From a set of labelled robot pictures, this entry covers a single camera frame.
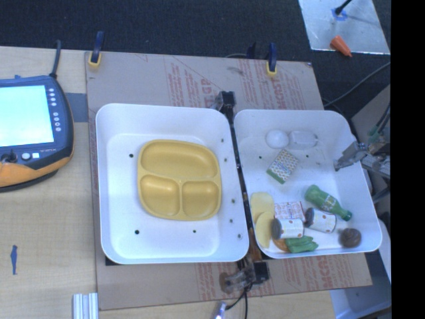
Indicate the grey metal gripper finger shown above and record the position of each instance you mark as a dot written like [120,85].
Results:
[354,149]
[345,163]

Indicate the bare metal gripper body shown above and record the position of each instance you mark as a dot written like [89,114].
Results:
[378,163]

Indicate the white plastic tray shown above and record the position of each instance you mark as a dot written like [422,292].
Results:
[119,178]
[332,178]

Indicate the green bottle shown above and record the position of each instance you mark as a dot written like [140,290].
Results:
[322,200]

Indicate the white can yellow label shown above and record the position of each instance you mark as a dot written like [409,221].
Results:
[322,220]

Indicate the green and yellow carton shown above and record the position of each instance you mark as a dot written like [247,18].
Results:
[282,167]

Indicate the pink and white carton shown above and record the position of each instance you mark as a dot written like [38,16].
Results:
[289,209]

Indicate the white ball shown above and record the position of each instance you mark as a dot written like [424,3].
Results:
[277,139]

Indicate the brown doughnut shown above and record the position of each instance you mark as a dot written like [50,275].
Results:
[350,237]

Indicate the white can orange dots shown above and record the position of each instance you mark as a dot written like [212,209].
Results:
[289,228]

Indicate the green toy vegetable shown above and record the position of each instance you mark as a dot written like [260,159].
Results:
[301,244]

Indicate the yellow round slice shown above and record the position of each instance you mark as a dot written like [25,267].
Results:
[261,203]

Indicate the yellow oval slice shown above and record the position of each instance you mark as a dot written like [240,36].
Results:
[264,228]

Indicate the orange biscuit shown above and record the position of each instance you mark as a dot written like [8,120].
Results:
[280,244]

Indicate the orange carrot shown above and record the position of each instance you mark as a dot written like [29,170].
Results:
[340,44]

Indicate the yellow divided plate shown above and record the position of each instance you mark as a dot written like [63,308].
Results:
[179,159]

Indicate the brown cardboard board red print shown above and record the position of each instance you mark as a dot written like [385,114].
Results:
[159,78]

